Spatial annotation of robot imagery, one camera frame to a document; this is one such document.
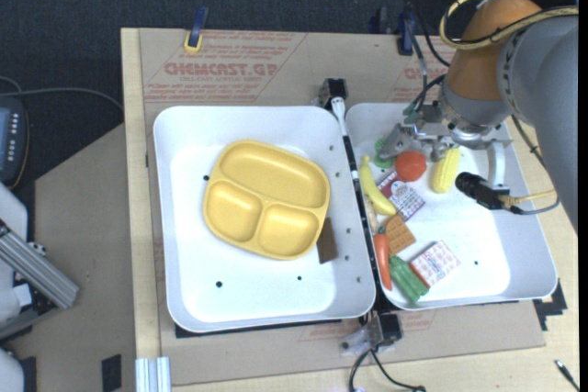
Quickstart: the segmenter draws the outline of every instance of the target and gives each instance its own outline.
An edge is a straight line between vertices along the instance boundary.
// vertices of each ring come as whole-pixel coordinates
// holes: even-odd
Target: white tray
[[[155,120],[164,234],[167,306],[194,332],[357,318],[376,288],[345,147],[334,116],[316,106],[174,106]],[[337,257],[317,248],[292,261],[272,260],[217,238],[202,202],[221,151],[260,140],[317,163],[327,174]]]
[[[373,161],[376,141],[386,139],[396,123],[403,121],[404,108],[402,104],[362,103],[349,109],[346,124],[357,162],[365,154]],[[510,139],[505,126],[493,133],[490,138]],[[528,195],[512,146],[505,149],[505,161],[504,183],[511,188],[511,195]],[[388,300],[399,308],[418,310],[550,295],[556,287],[557,274],[537,216],[490,211],[455,186],[444,195],[436,194],[429,184],[433,168],[429,165],[425,175],[410,184],[425,204],[407,221],[416,243],[399,256],[408,262],[433,242],[444,241],[461,265],[433,285],[416,304],[394,287],[391,291],[383,288]],[[486,152],[462,148],[458,172],[486,178]],[[381,170],[375,165],[372,173],[381,179]],[[520,206],[533,209],[529,203]]]

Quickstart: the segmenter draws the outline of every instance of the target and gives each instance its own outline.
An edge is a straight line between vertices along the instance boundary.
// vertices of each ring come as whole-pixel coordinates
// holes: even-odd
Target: black cable
[[[392,378],[391,375],[388,374],[388,372],[384,369],[384,366],[382,365],[382,363],[379,361],[378,357],[376,356],[376,350],[378,347],[373,348],[371,350],[367,350],[364,353],[361,353],[356,361],[354,362],[353,366],[351,367],[351,371],[349,373],[349,387],[348,387],[348,392],[356,392],[356,388],[354,386],[354,378],[356,376],[357,370],[359,369],[359,366],[363,363],[363,361],[366,359],[366,357],[368,356],[368,354],[371,353],[372,357],[374,358],[374,360],[376,361],[376,364],[378,365],[379,370],[382,372],[382,374],[384,374],[386,376],[386,378],[391,381],[392,384],[399,386],[399,387],[403,387],[405,389],[411,390],[412,392],[426,392],[426,388],[424,388],[424,386],[409,386],[408,384],[403,384],[402,382],[398,382],[396,380],[394,380]]]
[[[559,205],[560,205],[560,199],[558,198],[558,199],[556,200],[556,202],[555,202],[555,203],[553,203],[552,205],[549,205],[549,206],[547,206],[547,207],[542,207],[541,209],[532,209],[532,210],[530,210],[530,211],[525,211],[525,210],[521,209],[520,207],[517,207],[517,206],[512,206],[512,207],[510,208],[510,211],[511,211],[513,214],[517,214],[517,215],[520,215],[520,216],[534,216],[534,215],[536,215],[536,214],[541,214],[541,213],[543,213],[543,212],[548,212],[548,211],[550,211],[551,209],[555,209],[555,208],[556,208],[557,206],[559,206]]]
[[[528,146],[530,152],[533,155],[535,155],[535,157],[537,157],[537,160],[539,161],[541,166],[543,168],[545,168],[545,164],[543,163],[543,157],[538,152],[539,147],[537,145],[535,145],[533,142],[531,142],[531,139],[527,136],[525,130],[523,129],[523,125],[521,125],[521,122],[519,121],[519,119],[515,115],[511,115],[511,119],[513,120],[514,127],[516,128],[518,133],[521,135],[521,138],[523,138],[523,140],[525,141],[525,144]]]
[[[365,353],[361,353],[353,363],[353,366],[351,366],[351,371],[349,372],[349,392],[356,392],[356,388],[353,385],[353,379],[356,376],[357,369],[359,369],[359,366],[364,361],[364,359],[366,359],[368,354],[369,350],[367,350]]]
[[[405,18],[405,24],[406,24],[406,29],[408,31],[408,34],[411,37],[411,43],[413,45],[414,52],[416,53],[416,57],[418,58],[419,63],[421,65],[421,74],[423,75],[423,90],[427,90],[428,89],[428,84],[427,84],[428,72],[427,72],[426,62],[424,60],[423,52],[421,51],[421,47],[419,46],[419,43],[416,40],[416,36],[414,35],[411,21],[408,17]],[[418,103],[416,104],[416,107],[414,108],[415,111],[419,111],[424,104],[424,95],[419,94],[419,96],[421,98],[418,100]]]
[[[376,364],[379,367],[379,370],[382,372],[382,374],[384,374],[386,376],[386,378],[391,381],[392,384],[396,385],[396,386],[400,386],[400,387],[404,387],[407,388],[409,390],[412,390],[412,392],[426,392],[426,388],[424,388],[424,386],[409,386],[408,384],[403,384],[402,382],[398,382],[395,381],[384,369],[384,366],[382,365],[382,363],[379,361],[378,357],[376,356],[376,350],[369,350],[369,352],[371,353],[372,357],[374,358],[374,361],[376,361]]]
[[[2,80],[4,82],[8,82],[13,87],[15,87],[18,90],[18,92],[22,92],[22,87],[20,86],[20,84],[16,80],[12,80],[8,77],[4,77],[3,75],[0,75],[0,80]]]
[[[433,86],[440,85],[444,80],[445,80],[445,74],[439,75],[434,80],[432,80],[431,82],[429,82],[423,90],[421,90],[421,92],[419,93],[419,95],[417,95],[416,98],[412,101],[412,105],[413,105],[415,111],[418,111],[418,109],[416,108],[416,104],[417,103],[419,103],[419,102],[420,103],[424,103],[424,99],[426,98],[427,92]]]
[[[497,28],[493,33],[482,36],[476,39],[451,39],[447,36],[447,21],[449,17],[455,12],[458,7],[464,6],[467,2],[473,0],[457,0],[453,4],[447,7],[445,14],[443,15],[441,24],[439,25],[439,36],[449,46],[452,46],[458,50],[476,50],[489,46],[491,44],[498,43],[501,39],[504,39],[516,31],[520,31],[523,28],[528,28],[531,25],[551,17],[565,17],[578,15],[577,6],[564,6],[564,7],[552,7],[540,10],[527,17],[520,18],[513,23],[504,26],[503,28]]]
[[[116,107],[118,107],[121,111],[124,111],[123,105],[115,100],[112,96],[103,94],[102,92],[98,92],[97,90],[92,90],[91,88],[82,88],[82,87],[54,87],[54,88],[40,88],[38,90],[26,90],[26,91],[19,91],[19,92],[11,92],[8,94],[0,94],[0,96],[28,96],[28,95],[40,95],[40,94],[55,94],[55,93],[83,93],[83,94],[91,94],[97,95],[102,98],[105,98],[109,102],[113,103]]]
[[[423,34],[424,34],[424,38],[426,39],[426,44],[429,47],[429,50],[431,50],[431,52],[433,53],[433,55],[435,56],[435,58],[441,62],[443,65],[445,65],[446,67],[449,67],[449,62],[447,62],[445,59],[443,59],[439,53],[437,52],[437,50],[435,49],[435,46],[433,46],[433,42],[431,41],[431,36],[429,35],[429,31],[426,27],[426,24],[424,23],[424,19],[423,19],[423,15],[421,15],[421,11],[418,9],[417,6],[414,6],[412,3],[408,3],[407,6],[414,12],[414,14],[416,15],[416,17],[419,20],[419,24],[421,26],[421,29],[423,30]]]

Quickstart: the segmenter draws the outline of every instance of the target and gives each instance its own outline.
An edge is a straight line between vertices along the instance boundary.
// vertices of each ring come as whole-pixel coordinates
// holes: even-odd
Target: black wire
[[[402,382],[398,382],[398,381],[395,381],[394,379],[392,379],[392,377],[386,372],[386,369],[384,369],[384,366],[382,365],[382,363],[379,361],[378,357],[376,356],[376,350],[369,350],[369,352],[371,353],[372,357],[374,358],[374,361],[376,361],[376,364],[378,365],[379,370],[386,376],[386,378],[389,381],[391,381],[392,384],[395,384],[396,386],[407,388],[409,390],[412,390],[412,392],[426,392],[426,388],[424,388],[424,386],[409,386],[408,384],[403,384]]]
[[[518,214],[520,216],[534,216],[536,214],[541,214],[543,212],[548,212],[551,209],[555,209],[557,206],[560,205],[560,199],[558,198],[555,203],[549,205],[547,207],[542,207],[541,209],[533,209],[530,211],[525,211],[519,207],[513,206],[511,207],[511,212],[514,214]]]
[[[424,34],[424,38],[426,39],[426,44],[429,47],[429,50],[431,50],[431,52],[433,53],[433,55],[436,57],[436,59],[441,62],[443,65],[445,65],[446,67],[449,67],[449,62],[447,62],[445,59],[443,59],[439,53],[437,52],[437,50],[435,49],[435,46],[433,46],[433,42],[431,41],[431,36],[429,35],[429,32],[427,30],[426,24],[424,23],[424,19],[423,19],[423,15],[421,15],[421,11],[418,9],[417,6],[414,6],[412,3],[408,3],[407,6],[414,12],[414,14],[416,15],[416,17],[419,20],[419,24],[421,26],[421,29],[423,30],[423,34]]]
[[[452,5],[453,4],[451,4],[447,7],[445,14],[443,15],[445,25],[447,25],[447,22],[449,20],[449,17],[450,17],[449,10],[451,9]],[[497,28],[493,33],[490,33],[489,35],[484,35],[484,36],[476,38],[476,39],[452,39],[452,42],[455,44],[477,44],[477,43],[482,43],[483,41],[488,40],[489,42],[497,43],[500,40],[500,38],[495,39],[495,37],[496,37],[496,35],[501,33],[504,29],[511,28],[516,25],[523,25],[519,29],[529,27],[532,23],[534,23],[534,22],[531,22],[529,25],[526,25],[526,22],[528,22],[529,20],[535,19],[535,21],[537,22],[537,17],[540,17],[545,14],[548,14],[548,17],[554,17],[555,15],[557,15],[558,10],[561,10],[561,9],[562,9],[562,7],[560,7],[560,6],[555,6],[555,7],[551,7],[551,8],[544,8],[543,10],[540,10],[540,11],[536,12],[535,14],[531,14],[527,17],[520,18],[520,19],[514,21],[513,23],[506,25],[503,28]],[[571,15],[577,15],[577,14],[566,13],[564,15],[571,16]]]
[[[366,351],[365,353],[361,353],[357,357],[356,361],[353,363],[353,366],[351,367],[351,371],[349,373],[349,392],[356,392],[356,388],[353,385],[353,379],[356,376],[357,369],[359,368],[361,363],[364,361],[364,359],[366,359],[366,356],[368,356],[368,354],[369,354],[369,350]]]
[[[408,31],[408,35],[411,37],[411,43],[413,44],[414,52],[416,53],[416,57],[419,60],[421,65],[422,74],[423,74],[423,90],[427,89],[427,81],[428,81],[428,74],[426,70],[426,62],[424,61],[423,52],[421,51],[421,47],[419,46],[418,41],[416,40],[416,36],[414,35],[413,26],[411,25],[411,21],[409,16],[405,18],[406,29]],[[419,100],[419,103],[416,105],[415,110],[419,111],[421,106],[424,104],[424,96]]]
[[[40,94],[55,94],[55,93],[83,93],[83,94],[91,94],[97,95],[102,98],[105,98],[109,102],[113,103],[117,108],[121,111],[124,111],[123,105],[115,100],[112,96],[103,94],[102,92],[98,92],[97,90],[92,90],[90,88],[82,88],[82,87],[54,87],[54,88],[41,88],[38,90],[27,90],[27,91],[19,91],[19,92],[11,92],[8,94],[0,94],[0,96],[27,96],[27,95],[40,95]]]
[[[439,75],[437,78],[435,78],[434,80],[432,80],[431,82],[429,82],[427,84],[427,86],[421,90],[421,92],[419,93],[419,95],[416,96],[416,98],[413,100],[413,104],[415,105],[417,102],[424,102],[424,99],[426,97],[427,92],[434,86],[434,85],[439,85],[441,84],[443,81],[445,80],[445,74]]]
[[[526,135],[526,132],[523,129],[523,126],[521,125],[521,122],[519,121],[519,119],[515,115],[511,115],[511,119],[513,120],[514,127],[516,128],[516,130],[518,131],[518,133],[521,135],[521,138],[523,138],[523,140],[525,141],[525,143],[528,146],[528,148],[531,151],[531,153],[533,155],[535,155],[535,157],[537,157],[537,160],[539,161],[539,163],[541,164],[541,166],[543,168],[545,168],[545,164],[543,162],[543,157],[538,152],[539,147],[536,146],[533,142],[531,142],[531,139]]]
[[[0,80],[2,80],[4,82],[8,82],[13,87],[15,87],[18,90],[18,92],[22,92],[22,87],[20,86],[20,84],[16,80],[12,80],[8,77],[4,77],[3,75],[0,75]]]
[[[392,384],[399,386],[399,387],[403,387],[406,388],[408,390],[411,390],[412,392],[426,392],[426,388],[424,388],[424,386],[409,386],[408,384],[403,384],[402,382],[398,382],[396,380],[394,380],[392,378],[391,375],[388,374],[388,372],[384,369],[384,366],[382,365],[382,363],[379,361],[378,357],[376,356],[376,349],[371,349],[371,350],[367,350],[364,353],[361,353],[356,361],[354,362],[353,366],[351,367],[351,371],[349,373],[349,391],[348,392],[356,392],[356,388],[353,384],[353,380],[356,376],[356,372],[359,369],[359,366],[363,363],[363,361],[366,359],[366,356],[368,356],[368,354],[372,355],[372,357],[374,358],[374,360],[376,361],[376,364],[378,365],[379,370],[382,372],[382,374],[384,374],[386,376],[386,378],[391,381]]]

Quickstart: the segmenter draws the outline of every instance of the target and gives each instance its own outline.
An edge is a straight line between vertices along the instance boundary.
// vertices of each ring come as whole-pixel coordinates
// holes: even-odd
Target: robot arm
[[[447,19],[468,1],[450,6],[439,27],[442,40],[457,51],[438,106],[420,110],[410,126],[397,126],[380,157],[400,151],[407,135],[432,144],[432,156],[439,158],[455,144],[487,150],[491,144],[484,137],[512,115],[535,128],[542,161],[577,233],[578,8],[541,10],[529,0],[481,0],[462,39],[449,39]],[[473,176],[469,189],[480,183]],[[498,208],[498,194],[489,187],[491,208]]]

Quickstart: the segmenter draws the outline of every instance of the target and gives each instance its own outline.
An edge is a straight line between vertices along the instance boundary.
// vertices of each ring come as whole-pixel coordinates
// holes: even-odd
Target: small food package
[[[378,185],[379,191],[388,198],[398,210],[402,220],[408,220],[424,205],[424,199],[407,185],[396,172],[391,172]]]
[[[394,256],[416,242],[411,230],[406,226],[399,214],[386,221],[385,233],[389,239],[389,253]]]
[[[412,260],[409,265],[427,287],[444,279],[460,264],[444,241],[438,241]]]

